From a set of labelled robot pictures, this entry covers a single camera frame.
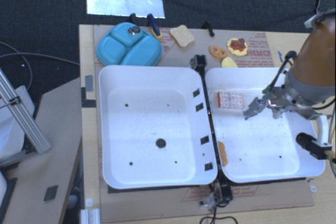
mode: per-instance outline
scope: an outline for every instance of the toy pizza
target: toy pizza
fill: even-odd
[[[234,55],[247,55],[247,44],[243,38],[231,38],[227,42],[227,49]]]

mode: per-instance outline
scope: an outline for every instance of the blue container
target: blue container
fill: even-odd
[[[162,55],[162,47],[156,38],[140,27],[121,23],[102,38],[96,54],[105,66],[155,66]]]

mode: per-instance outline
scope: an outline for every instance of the brown cylinder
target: brown cylinder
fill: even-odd
[[[293,76],[312,85],[335,86],[335,18],[318,25],[294,61]]]

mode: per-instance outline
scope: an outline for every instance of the black dot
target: black dot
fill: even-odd
[[[159,147],[159,148],[164,148],[166,146],[166,141],[162,138],[156,140],[156,145]]]

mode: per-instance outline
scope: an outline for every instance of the toy pretzel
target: toy pretzel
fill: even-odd
[[[218,48],[217,46],[211,46],[209,51],[213,57],[220,60],[224,59],[227,56],[227,51],[225,49]]]

